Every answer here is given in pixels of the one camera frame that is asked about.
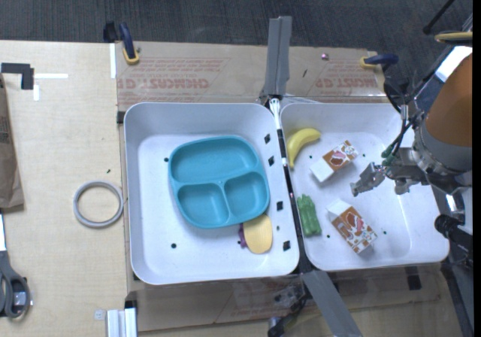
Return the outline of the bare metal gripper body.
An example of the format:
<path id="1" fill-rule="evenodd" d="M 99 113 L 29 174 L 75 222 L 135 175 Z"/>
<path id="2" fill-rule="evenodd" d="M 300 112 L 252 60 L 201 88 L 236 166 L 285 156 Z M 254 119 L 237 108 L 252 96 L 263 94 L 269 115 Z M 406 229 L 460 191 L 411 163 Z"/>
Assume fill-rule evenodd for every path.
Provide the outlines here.
<path id="1" fill-rule="evenodd" d="M 428 184 L 423 170 L 418 167 L 410 147 L 390 144 L 382 152 L 383 174 L 396 184 Z"/>

